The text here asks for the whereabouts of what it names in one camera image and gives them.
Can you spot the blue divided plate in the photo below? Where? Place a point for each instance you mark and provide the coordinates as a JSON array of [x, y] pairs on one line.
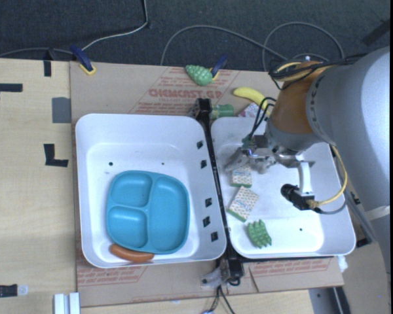
[[157, 208]]

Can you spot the green toy bottle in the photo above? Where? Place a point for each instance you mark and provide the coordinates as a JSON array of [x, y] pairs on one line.
[[223, 110]]

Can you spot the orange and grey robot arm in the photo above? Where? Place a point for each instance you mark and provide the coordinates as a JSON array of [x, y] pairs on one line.
[[347, 110]]

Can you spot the pink and white packet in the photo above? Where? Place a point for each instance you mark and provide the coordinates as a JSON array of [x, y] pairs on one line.
[[250, 110]]

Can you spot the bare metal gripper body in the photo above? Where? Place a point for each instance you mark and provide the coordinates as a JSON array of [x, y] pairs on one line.
[[260, 144]]

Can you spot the brown cardboard board red print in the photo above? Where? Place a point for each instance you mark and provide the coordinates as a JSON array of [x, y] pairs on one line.
[[124, 90]]

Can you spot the black cylinder on white bracket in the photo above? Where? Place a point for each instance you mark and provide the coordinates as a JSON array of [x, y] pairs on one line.
[[298, 196]]

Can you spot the white plastic tray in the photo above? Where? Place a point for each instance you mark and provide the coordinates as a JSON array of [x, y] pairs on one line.
[[291, 221], [134, 142]]

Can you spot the orange sausage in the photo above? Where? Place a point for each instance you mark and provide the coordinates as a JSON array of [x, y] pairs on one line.
[[131, 255]]

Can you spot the green ridged toy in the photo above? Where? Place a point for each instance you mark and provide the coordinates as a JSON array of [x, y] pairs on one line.
[[258, 235]]

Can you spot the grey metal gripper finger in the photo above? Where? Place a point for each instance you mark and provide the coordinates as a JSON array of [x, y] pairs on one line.
[[264, 165], [237, 160]]

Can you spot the light green grapes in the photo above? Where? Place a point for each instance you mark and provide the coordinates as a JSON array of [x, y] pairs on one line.
[[199, 74]]

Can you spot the yellow banana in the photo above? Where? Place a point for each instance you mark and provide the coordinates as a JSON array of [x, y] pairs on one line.
[[249, 94]]

